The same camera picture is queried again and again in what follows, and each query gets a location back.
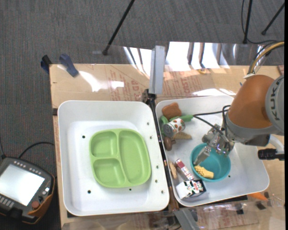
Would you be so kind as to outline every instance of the tin can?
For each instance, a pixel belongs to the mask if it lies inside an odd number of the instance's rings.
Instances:
[[[167,137],[173,137],[177,133],[183,131],[186,125],[181,118],[175,118],[167,124],[163,125],[163,132]]]

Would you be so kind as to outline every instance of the yellow cable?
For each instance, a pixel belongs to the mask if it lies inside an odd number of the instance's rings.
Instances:
[[[248,74],[251,74],[251,73],[254,71],[254,68],[255,68],[256,63],[257,63],[265,54],[267,54],[268,52],[270,52],[272,49],[274,49],[274,48],[276,48],[276,47],[279,47],[279,46],[282,46],[282,45],[284,45],[284,44],[285,44],[285,41],[282,41],[282,42],[273,44],[272,46],[266,48],[266,49],[255,59],[255,61],[250,65]]]

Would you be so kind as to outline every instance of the cardboard surface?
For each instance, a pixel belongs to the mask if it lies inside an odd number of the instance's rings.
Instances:
[[[63,65],[50,65],[49,67],[54,110],[67,100],[141,101],[142,93],[149,87],[149,76],[133,65],[75,64],[75,67],[79,71],[79,75],[75,78],[66,71]],[[245,81],[243,76],[246,75],[247,70],[248,66],[230,66],[227,69],[206,69],[204,73],[199,70],[164,72],[163,94],[158,95],[157,102],[207,95],[207,93],[234,95]],[[276,79],[279,71],[277,66],[261,67],[257,74]],[[106,222],[109,221],[107,216],[68,217],[62,199],[62,178],[59,176],[61,175],[60,141],[56,115],[53,116],[53,123],[62,229],[107,229],[108,223]],[[284,143],[284,137],[278,138]],[[236,215],[224,217],[222,212],[216,215],[203,215],[202,213],[202,221],[210,222],[207,229],[230,227],[231,230],[282,230],[286,228],[283,207],[285,202],[285,162],[273,160],[264,161],[264,164],[270,177],[270,185],[266,191],[270,195],[272,206],[263,210],[256,208],[255,214],[249,212],[248,215],[243,216],[244,218]],[[151,229],[147,215],[117,215],[113,217],[117,217],[117,225],[113,229]]]

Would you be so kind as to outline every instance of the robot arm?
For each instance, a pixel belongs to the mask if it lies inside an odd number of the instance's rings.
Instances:
[[[276,149],[258,152],[260,159],[285,159],[284,146],[274,136],[284,135],[284,76],[276,80],[265,75],[251,75],[239,89],[222,126],[215,125],[202,138],[207,146],[194,162],[198,165],[211,151],[228,155],[235,142],[245,145],[266,146]]]

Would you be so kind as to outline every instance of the brown toy bread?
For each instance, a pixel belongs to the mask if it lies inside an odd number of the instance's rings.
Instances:
[[[166,105],[162,108],[163,116],[170,120],[173,117],[181,116],[181,110],[179,109],[178,103],[173,102],[170,105]]]

